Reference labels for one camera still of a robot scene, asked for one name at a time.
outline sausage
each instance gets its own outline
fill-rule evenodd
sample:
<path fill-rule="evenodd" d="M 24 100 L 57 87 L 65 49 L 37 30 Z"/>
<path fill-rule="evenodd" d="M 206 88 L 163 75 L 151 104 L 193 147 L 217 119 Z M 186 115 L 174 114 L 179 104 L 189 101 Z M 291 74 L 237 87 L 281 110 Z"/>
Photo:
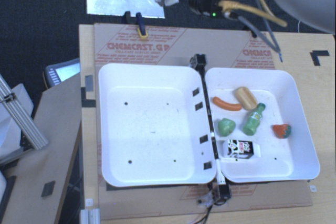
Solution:
<path fill-rule="evenodd" d="M 241 108 L 242 108 L 241 104 L 230 104 L 230 103 L 227 103 L 227 102 L 223 101 L 222 99 L 220 99 L 216 96 L 212 98 L 212 102 L 216 106 L 218 106 L 222 109 L 225 109 L 225 110 L 238 111 L 238 110 L 241 110 Z"/>

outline wooden board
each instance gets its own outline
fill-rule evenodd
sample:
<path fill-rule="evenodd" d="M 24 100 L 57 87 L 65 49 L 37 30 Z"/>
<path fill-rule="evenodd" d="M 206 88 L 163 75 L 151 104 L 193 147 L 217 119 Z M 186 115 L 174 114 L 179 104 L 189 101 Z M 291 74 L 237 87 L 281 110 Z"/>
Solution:
<path fill-rule="evenodd" d="M 6 171 L 17 178 L 3 223 L 58 223 L 79 142 L 79 86 L 78 74 L 43 93 L 34 120 L 49 144 Z M 52 194 L 41 197 L 53 181 Z"/>
<path fill-rule="evenodd" d="M 271 209 L 267 204 L 260 208 L 267 210 L 252 210 L 239 212 L 220 212 L 211 214 L 207 223 L 330 223 L 336 213 L 336 174 L 335 168 L 335 42 L 331 35 L 276 33 L 282 48 L 283 63 L 278 55 L 272 53 L 275 67 L 289 72 L 295 79 L 301 102 L 305 110 L 311 135 L 316 147 L 321 165 L 321 173 L 309 184 L 315 186 L 312 193 L 312 207 Z M 81 65 L 87 65 L 87 74 L 94 75 L 93 26 L 80 26 Z M 310 52 L 327 50 L 328 57 L 319 57 L 320 66 L 313 64 Z M 82 87 L 85 86 L 82 75 Z M 83 109 L 83 117 L 95 117 L 90 109 Z M 93 199 L 93 206 L 98 207 L 98 178 L 97 178 L 97 140 L 96 125 L 83 127 L 84 177 L 85 197 Z M 131 218 L 120 220 L 104 220 L 103 224 L 118 223 L 193 223 L 201 215 L 181 215 L 169 217 Z"/>

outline green toy bottle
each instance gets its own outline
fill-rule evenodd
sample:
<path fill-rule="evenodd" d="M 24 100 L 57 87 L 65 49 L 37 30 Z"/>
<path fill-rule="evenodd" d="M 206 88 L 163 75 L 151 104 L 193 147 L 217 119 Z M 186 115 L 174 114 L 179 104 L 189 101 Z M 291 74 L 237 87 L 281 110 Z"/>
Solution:
<path fill-rule="evenodd" d="M 255 111 L 250 114 L 247 119 L 247 123 L 243 127 L 243 132 L 246 135 L 254 135 L 256 133 L 262 118 L 262 111 L 264 111 L 265 108 L 265 104 L 259 103 Z"/>

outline black corner marker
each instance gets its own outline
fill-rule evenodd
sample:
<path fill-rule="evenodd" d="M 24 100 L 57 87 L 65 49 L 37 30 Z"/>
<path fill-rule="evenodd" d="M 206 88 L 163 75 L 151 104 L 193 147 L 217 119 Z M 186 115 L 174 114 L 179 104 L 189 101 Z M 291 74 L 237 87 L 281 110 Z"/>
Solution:
<path fill-rule="evenodd" d="M 82 98 L 82 108 L 95 108 L 96 107 L 96 101 L 86 99 L 86 88 L 81 87 L 81 98 Z"/>
<path fill-rule="evenodd" d="M 207 134 L 203 135 L 199 139 L 200 139 L 200 144 L 203 144 L 204 142 L 208 141 L 208 135 Z"/>
<path fill-rule="evenodd" d="M 207 170 L 207 169 L 211 169 L 212 168 L 212 164 L 211 162 L 207 162 L 203 164 L 203 170 Z"/>
<path fill-rule="evenodd" d="M 55 181 L 45 183 L 44 187 L 43 187 L 41 197 L 46 197 L 46 196 L 49 196 L 49 195 L 53 194 L 54 185 L 55 185 Z"/>
<path fill-rule="evenodd" d="M 202 102 L 198 103 L 198 104 L 195 105 L 195 110 L 197 111 L 197 110 L 201 109 L 202 107 L 203 107 L 203 103 Z"/>
<path fill-rule="evenodd" d="M 310 56 L 314 66 L 320 66 L 319 56 L 329 56 L 329 52 L 327 50 L 313 50 Z"/>

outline white tray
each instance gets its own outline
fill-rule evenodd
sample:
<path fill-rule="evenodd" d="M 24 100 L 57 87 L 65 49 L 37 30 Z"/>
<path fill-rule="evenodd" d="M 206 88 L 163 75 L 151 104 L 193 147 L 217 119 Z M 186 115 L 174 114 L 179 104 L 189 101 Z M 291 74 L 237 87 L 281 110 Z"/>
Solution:
<path fill-rule="evenodd" d="M 313 179 L 320 164 L 304 116 L 293 77 L 281 70 L 212 68 L 206 73 L 210 100 L 217 96 L 238 103 L 234 91 L 246 86 L 266 109 L 257 132 L 247 136 L 242 132 L 249 111 L 223 110 L 210 102 L 215 127 L 220 166 L 223 174 L 237 183 L 279 180 Z M 222 118 L 236 122 L 233 133 L 218 135 L 217 124 Z M 279 139 L 271 128 L 274 124 L 290 124 L 291 134 Z M 260 157 L 234 159 L 223 157 L 223 141 L 235 139 L 252 141 L 260 146 Z"/>
<path fill-rule="evenodd" d="M 195 70 L 112 63 L 99 71 L 99 93 L 102 173 L 109 184 L 201 184 L 214 178 L 202 81 Z M 208 141 L 200 143 L 204 135 Z"/>
<path fill-rule="evenodd" d="M 237 103 L 234 90 L 246 86 L 266 105 L 254 136 L 241 129 L 249 111 L 225 111 L 211 102 L 221 172 L 237 183 L 313 179 L 320 165 L 293 78 L 279 70 L 213 68 L 206 73 L 209 98 Z M 216 163 L 202 81 L 189 67 L 111 63 L 99 71 L 102 173 L 117 187 L 202 184 L 216 175 Z M 236 122 L 228 137 L 217 134 L 222 118 Z M 287 139 L 273 124 L 289 123 Z M 226 139 L 252 141 L 260 157 L 223 157 Z"/>

